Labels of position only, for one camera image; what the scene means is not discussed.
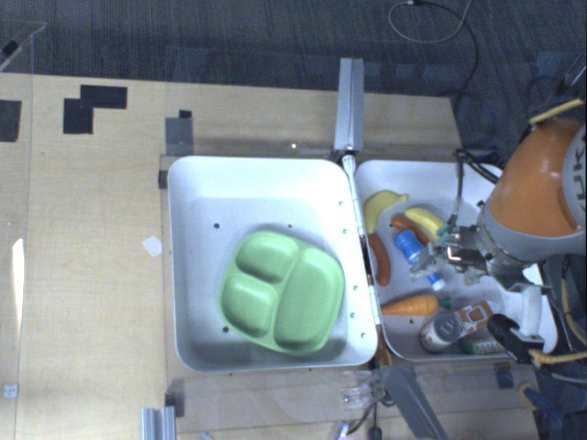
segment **gray floor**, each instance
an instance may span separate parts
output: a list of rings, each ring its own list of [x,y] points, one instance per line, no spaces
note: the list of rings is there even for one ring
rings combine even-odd
[[[338,59],[366,62],[366,90],[451,93],[475,59],[470,32],[420,45],[387,22],[404,0],[0,0],[0,19],[46,21],[36,72],[336,90]],[[462,14],[467,0],[427,0]],[[479,66],[460,95],[463,143],[504,160],[530,105],[585,52],[586,0],[475,0],[467,25]],[[395,23],[437,39],[458,19],[428,5],[402,7]]]

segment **metal bar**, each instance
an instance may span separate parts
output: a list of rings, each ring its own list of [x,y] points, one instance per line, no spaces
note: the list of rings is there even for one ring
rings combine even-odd
[[[141,440],[176,440],[175,408],[167,406],[160,410],[143,408],[140,412]]]
[[[335,151],[360,151],[363,147],[363,95],[365,70],[361,59],[341,59],[338,76]]]

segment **wooden tabletop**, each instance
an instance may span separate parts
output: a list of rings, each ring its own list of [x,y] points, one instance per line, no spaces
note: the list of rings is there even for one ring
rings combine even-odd
[[[21,177],[10,181],[28,194],[28,213],[21,209],[19,219],[28,222],[27,280],[17,364],[18,339],[6,335],[14,320],[5,310],[12,294],[0,294],[0,342],[3,350],[6,341],[13,343],[9,357],[0,358],[2,381],[19,386],[15,400],[0,403],[0,436],[138,439],[141,408],[160,408],[168,388],[162,259],[141,244],[162,239],[157,178],[165,117],[192,111],[194,142],[202,148],[231,139],[327,148],[334,138],[337,94],[9,74],[3,80],[0,98],[24,100],[21,124],[32,115],[32,133],[21,127],[16,144],[0,144],[6,171],[23,161],[16,148],[29,151],[30,160],[28,189]],[[82,84],[127,87],[127,108],[95,109],[92,135],[64,135],[63,100],[79,98]],[[448,160],[460,144],[449,101],[441,98],[367,94],[365,138],[366,149],[396,158]],[[7,184],[0,188],[4,212],[14,192]],[[8,261],[1,262],[0,275],[9,275]],[[516,382],[532,381],[531,372],[514,376]],[[333,392],[338,388],[333,385]],[[447,398],[440,388],[428,388],[434,405]],[[454,402],[439,415],[451,438],[474,432],[484,438],[537,437],[532,414],[514,390],[478,388],[502,398],[489,409],[463,411],[458,406],[475,397],[474,391],[451,390]],[[211,434],[216,440],[328,438],[333,420],[308,414],[314,420],[305,422],[304,412],[316,407],[303,391],[287,393],[289,401],[297,400],[301,419],[293,425],[238,429],[231,423],[226,430],[218,418]],[[211,398],[208,413],[215,411],[214,402],[222,399]],[[349,418],[358,415],[350,412]],[[381,417],[393,438],[411,438],[395,408]],[[202,433],[197,425],[185,432],[182,440]],[[366,430],[356,437],[366,438]]]

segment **carrot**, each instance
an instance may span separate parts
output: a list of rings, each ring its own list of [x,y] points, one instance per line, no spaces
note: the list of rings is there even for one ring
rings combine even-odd
[[[438,298],[424,294],[390,302],[382,306],[385,316],[428,316],[438,308]]]
[[[427,244],[430,242],[427,234],[406,216],[395,215],[392,218],[392,226],[397,229],[397,231],[404,231],[407,229],[412,230],[415,233],[417,240],[422,243],[422,246],[427,246]]]
[[[369,246],[371,247],[375,258],[377,259],[377,275],[375,280],[382,287],[385,287],[392,278],[392,263],[389,260],[389,254],[377,233],[371,233],[368,236]]]

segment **banana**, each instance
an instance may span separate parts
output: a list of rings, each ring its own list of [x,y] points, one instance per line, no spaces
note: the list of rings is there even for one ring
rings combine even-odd
[[[379,191],[365,201],[363,204],[363,216],[365,217],[367,235],[375,231],[381,212],[398,201],[407,201],[407,195],[396,194],[392,191]]]
[[[438,215],[422,207],[407,209],[404,215],[413,222],[423,226],[433,237],[437,237],[438,229],[444,225],[444,221]]]

